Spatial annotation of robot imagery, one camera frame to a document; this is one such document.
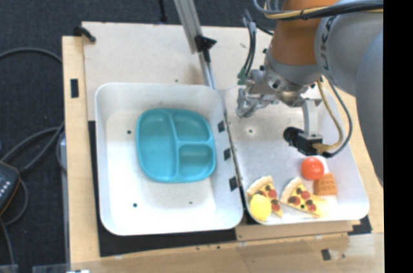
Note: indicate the blue divided plate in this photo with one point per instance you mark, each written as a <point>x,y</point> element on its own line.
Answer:
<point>158,142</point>

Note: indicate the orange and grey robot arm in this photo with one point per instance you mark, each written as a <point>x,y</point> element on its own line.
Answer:
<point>300,29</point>

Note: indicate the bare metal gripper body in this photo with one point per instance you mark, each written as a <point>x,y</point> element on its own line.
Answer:
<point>271,91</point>

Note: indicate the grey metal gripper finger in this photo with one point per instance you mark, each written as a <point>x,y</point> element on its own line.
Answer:
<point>257,104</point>
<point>242,105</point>

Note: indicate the yellow lemon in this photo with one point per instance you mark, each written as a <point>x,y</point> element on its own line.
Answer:
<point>260,208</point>

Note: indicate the red-orange ball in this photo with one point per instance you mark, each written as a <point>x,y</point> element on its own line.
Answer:
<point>312,168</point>

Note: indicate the orange waffle biscuit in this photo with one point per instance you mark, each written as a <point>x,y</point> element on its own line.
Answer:
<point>326,185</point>

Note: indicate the pale wood board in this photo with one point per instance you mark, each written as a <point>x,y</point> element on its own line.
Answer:
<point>138,52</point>

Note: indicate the white plastic tray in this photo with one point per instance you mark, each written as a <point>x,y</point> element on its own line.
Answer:
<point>267,152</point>
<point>122,168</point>

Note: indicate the black cylinder on white bracket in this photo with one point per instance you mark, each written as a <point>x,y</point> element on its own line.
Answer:
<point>305,141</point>

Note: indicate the pepperoni pizza slice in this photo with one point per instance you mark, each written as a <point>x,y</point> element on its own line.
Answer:
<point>267,189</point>
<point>300,196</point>

